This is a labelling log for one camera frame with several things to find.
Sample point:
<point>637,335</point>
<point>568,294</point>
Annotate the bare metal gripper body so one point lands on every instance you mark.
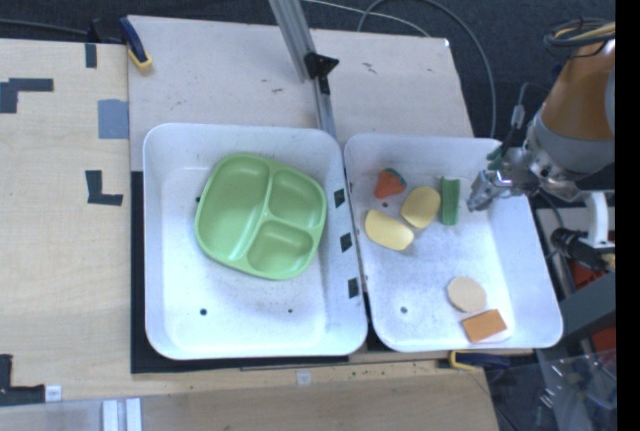
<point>545,171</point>

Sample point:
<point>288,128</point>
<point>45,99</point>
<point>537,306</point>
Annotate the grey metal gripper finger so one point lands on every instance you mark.
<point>477,199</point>
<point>496,179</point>

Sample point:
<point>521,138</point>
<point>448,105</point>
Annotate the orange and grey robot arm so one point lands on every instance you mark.
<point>575,104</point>

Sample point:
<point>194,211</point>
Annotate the green toy cucumber piece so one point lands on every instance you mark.
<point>450,201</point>

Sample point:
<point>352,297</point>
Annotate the yellow toy potato slice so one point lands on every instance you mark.
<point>421,207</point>
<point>387,231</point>

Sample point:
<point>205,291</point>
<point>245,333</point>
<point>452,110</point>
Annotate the white plastic tray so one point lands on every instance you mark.
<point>250,319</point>
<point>430,269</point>

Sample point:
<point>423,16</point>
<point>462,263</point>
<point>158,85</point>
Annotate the orange toy carrot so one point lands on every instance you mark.
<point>388,185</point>

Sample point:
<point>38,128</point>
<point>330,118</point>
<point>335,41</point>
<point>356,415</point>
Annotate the beige round biscuit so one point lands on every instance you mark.
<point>466,294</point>

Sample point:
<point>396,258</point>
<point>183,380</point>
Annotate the orange toy bread slice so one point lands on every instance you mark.
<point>484,325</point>

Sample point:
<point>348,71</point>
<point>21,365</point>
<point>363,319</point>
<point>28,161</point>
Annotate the green divided plate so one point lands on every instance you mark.
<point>235,214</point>

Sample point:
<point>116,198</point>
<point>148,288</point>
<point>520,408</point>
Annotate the pale wood board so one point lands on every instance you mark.
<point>225,74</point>

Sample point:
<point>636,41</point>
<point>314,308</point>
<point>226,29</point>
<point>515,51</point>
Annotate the black cylinder on white bracket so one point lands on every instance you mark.
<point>590,239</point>

